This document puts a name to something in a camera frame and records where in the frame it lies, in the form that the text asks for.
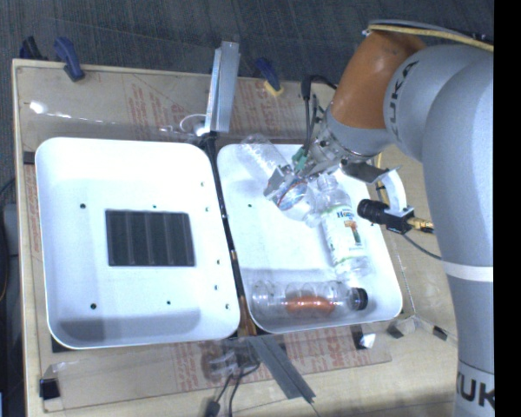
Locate brown cardboard board red print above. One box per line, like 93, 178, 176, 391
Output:
23, 69, 394, 401

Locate clear bottle blue red label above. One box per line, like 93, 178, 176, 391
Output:
237, 133, 326, 228

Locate black block with thin wires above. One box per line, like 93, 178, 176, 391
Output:
230, 344, 262, 367

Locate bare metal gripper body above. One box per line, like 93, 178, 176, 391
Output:
286, 134, 346, 181

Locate white plastic tray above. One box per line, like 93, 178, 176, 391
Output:
215, 142, 404, 335
34, 136, 242, 350

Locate clear bottle white green label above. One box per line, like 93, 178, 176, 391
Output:
315, 175, 373, 278

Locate black ribbed rectangular pad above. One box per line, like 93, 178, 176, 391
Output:
104, 208, 197, 268

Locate clear bottle black cap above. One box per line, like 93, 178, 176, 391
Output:
250, 279, 370, 320

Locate orange sausage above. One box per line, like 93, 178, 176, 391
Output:
283, 295, 337, 314

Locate black cylinder on white bracket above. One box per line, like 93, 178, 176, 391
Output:
356, 166, 416, 235

